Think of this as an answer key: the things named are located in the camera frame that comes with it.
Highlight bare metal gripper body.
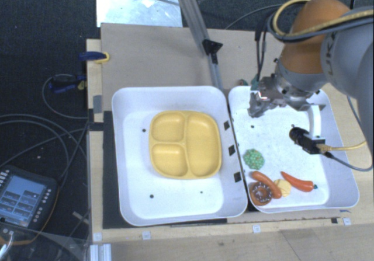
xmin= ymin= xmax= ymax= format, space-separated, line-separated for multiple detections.
xmin=257 ymin=75 xmax=313 ymax=112

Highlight green grapes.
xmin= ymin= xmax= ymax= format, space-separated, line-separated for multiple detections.
xmin=243 ymin=148 xmax=265 ymax=171

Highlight white plastic tray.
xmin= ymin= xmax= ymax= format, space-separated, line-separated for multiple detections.
xmin=111 ymin=85 xmax=249 ymax=227
xmin=227 ymin=85 xmax=361 ymax=214

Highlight orange-brown sausage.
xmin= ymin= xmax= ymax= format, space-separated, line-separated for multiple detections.
xmin=251 ymin=170 xmax=283 ymax=200

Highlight yellow divided plate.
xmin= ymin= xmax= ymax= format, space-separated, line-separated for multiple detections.
xmin=148 ymin=110 xmax=223 ymax=180

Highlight orange carrot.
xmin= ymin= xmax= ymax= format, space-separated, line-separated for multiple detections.
xmin=280 ymin=170 xmax=318 ymax=193

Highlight yellow bread piece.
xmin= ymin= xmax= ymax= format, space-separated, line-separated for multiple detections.
xmin=273 ymin=178 xmax=293 ymax=198

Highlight brown sprinkled doughnut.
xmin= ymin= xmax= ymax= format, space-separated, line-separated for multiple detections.
xmin=248 ymin=181 xmax=273 ymax=207

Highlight brown cardboard board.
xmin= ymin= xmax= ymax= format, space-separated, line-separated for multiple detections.
xmin=100 ymin=22 xmax=353 ymax=230

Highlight black cylinder on white bracket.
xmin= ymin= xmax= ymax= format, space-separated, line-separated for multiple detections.
xmin=289 ymin=103 xmax=327 ymax=155

